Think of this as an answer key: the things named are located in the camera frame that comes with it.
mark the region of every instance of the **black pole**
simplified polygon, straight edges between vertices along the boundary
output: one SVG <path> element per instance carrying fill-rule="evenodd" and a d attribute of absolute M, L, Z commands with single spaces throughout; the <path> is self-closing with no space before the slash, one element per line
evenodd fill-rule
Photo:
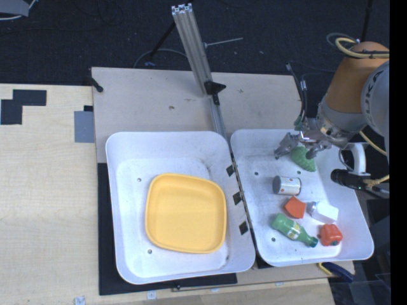
<path fill-rule="evenodd" d="M 369 24 L 369 19 L 370 19 L 370 13 L 372 11 L 372 5 L 373 5 L 373 0 L 368 0 L 368 7 L 366 8 L 366 17 L 364 18 L 361 42 L 364 42 L 364 40 L 366 39 L 366 31 L 368 30 L 368 24 Z"/>
<path fill-rule="evenodd" d="M 192 3 L 194 0 L 188 0 L 186 2 L 186 4 L 188 3 Z M 173 21 L 172 24 L 170 25 L 170 27 L 167 29 L 167 31 L 165 32 L 165 34 L 163 35 L 163 37 L 161 38 L 161 40 L 159 40 L 159 42 L 157 43 L 157 45 L 151 50 L 151 53 L 148 55 L 147 60 L 151 61 L 151 59 L 153 58 L 154 54 L 158 51 L 158 49 L 160 48 L 160 46 L 164 43 L 164 41 L 167 39 L 167 37 L 171 34 L 172 30 L 175 28 L 176 23 Z"/>

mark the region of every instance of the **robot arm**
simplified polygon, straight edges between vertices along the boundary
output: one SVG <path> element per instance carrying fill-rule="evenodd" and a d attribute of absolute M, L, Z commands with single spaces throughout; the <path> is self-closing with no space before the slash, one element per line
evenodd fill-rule
<path fill-rule="evenodd" d="M 332 146 L 351 150 L 355 158 L 354 173 L 366 167 L 364 153 L 350 143 L 366 125 L 385 139 L 389 156 L 389 50 L 374 42 L 363 42 L 346 50 L 347 56 L 338 66 L 324 98 L 318 105 L 316 118 L 305 118 L 299 134 L 288 133 L 274 150 L 278 159 L 299 143 L 307 149 L 306 157 Z"/>

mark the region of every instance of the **orange block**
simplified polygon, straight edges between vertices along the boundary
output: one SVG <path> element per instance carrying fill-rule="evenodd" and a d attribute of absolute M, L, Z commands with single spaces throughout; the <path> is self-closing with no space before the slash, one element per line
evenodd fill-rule
<path fill-rule="evenodd" d="M 284 209 L 287 210 L 289 215 L 294 218 L 301 219 L 304 217 L 306 204 L 295 196 L 292 196 L 290 200 L 284 205 Z"/>

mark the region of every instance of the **metal post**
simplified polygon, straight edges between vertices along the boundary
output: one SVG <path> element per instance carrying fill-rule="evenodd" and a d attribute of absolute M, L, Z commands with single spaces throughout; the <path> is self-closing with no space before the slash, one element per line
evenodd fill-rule
<path fill-rule="evenodd" d="M 210 73 L 205 48 L 201 40 L 192 5 L 189 3 L 187 5 L 180 4 L 178 7 L 173 6 L 172 16 L 177 25 L 178 33 L 183 42 L 195 81 L 201 88 L 202 93 L 208 96 L 215 131 L 228 140 L 226 138 L 220 105 L 214 103 L 213 98 L 207 94 L 205 88 L 205 82 L 212 81 L 212 74 Z"/>

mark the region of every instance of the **tin can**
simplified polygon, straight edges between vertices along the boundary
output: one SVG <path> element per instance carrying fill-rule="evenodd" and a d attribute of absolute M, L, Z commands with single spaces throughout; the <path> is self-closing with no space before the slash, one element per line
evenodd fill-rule
<path fill-rule="evenodd" d="M 298 177 L 276 176 L 273 179 L 273 192 L 275 194 L 297 196 L 301 192 L 301 180 Z"/>

